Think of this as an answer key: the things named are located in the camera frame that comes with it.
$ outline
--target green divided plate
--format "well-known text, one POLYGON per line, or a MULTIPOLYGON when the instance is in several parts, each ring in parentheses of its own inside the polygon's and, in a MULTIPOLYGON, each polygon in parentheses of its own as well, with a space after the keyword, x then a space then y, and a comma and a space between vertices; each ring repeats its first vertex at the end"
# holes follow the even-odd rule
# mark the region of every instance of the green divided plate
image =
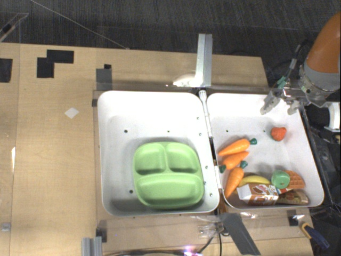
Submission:
POLYGON ((133 168, 137 197, 153 209, 182 209, 204 195, 198 155, 186 144, 144 144, 135 152, 133 168))

